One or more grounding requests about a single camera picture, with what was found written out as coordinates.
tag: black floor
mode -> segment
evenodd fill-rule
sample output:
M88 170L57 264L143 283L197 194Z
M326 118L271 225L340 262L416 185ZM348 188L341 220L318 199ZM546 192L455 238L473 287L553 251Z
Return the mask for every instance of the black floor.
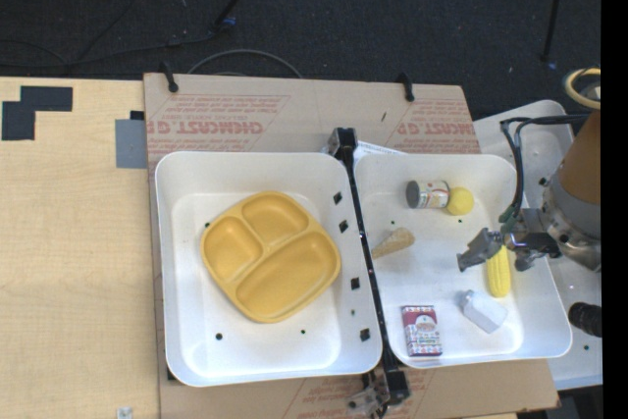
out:
M553 0L239 0L215 34L229 3L0 0L0 75L141 79L163 60L181 74L406 72L461 85L476 120L541 99L580 112L562 78L601 63L601 0L559 0L553 27Z

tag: small can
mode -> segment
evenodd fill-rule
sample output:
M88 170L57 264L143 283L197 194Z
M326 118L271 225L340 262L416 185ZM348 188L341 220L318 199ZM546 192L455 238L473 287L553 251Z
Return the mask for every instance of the small can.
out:
M408 356L441 356L441 334L433 305L401 307Z
M449 203L449 185L442 180L410 181L405 188L410 208L445 208Z

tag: white tray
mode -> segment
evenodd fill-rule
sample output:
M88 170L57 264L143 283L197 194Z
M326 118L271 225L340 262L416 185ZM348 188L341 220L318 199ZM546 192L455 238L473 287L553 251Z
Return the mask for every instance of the white tray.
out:
M174 152L158 164L155 185L166 359L177 379L207 387L361 374L377 365L382 338L348 176L339 161L320 153ZM251 321L237 310L199 252L205 223L264 190L284 192L303 205L341 258L340 274L328 289L273 324ZM348 225L344 232L342 221ZM356 279L359 288L351 285Z
M486 266L461 273L456 253L464 252L483 227L499 230L498 216L510 204L516 183L507 161L494 155L370 154L357 162L355 177L371 249L398 227L416 236L409 248L374 260L391 349L399 360L427 368L552 358L569 350L571 329L547 259L518 273L514 253L509 253L512 289L496 299L508 316L495 332L487 334L459 308L465 291L488 291ZM474 208L461 217L445 209L411 209L405 201L405 186L411 180L465 186L474 194ZM401 307L416 304L435 306L442 356L408 356Z

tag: small red box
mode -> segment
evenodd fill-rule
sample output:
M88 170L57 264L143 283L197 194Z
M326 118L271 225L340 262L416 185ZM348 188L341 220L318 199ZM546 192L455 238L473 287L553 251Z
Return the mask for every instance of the small red box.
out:
M406 305L401 308L409 356L440 356L441 335L433 305Z

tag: yellow divided plate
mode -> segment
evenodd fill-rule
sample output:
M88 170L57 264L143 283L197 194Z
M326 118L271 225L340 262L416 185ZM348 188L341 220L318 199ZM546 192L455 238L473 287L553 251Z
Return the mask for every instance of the yellow divided plate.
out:
M336 244L310 213L275 191L254 194L211 222L203 262L251 320L284 320L319 296L340 272Z

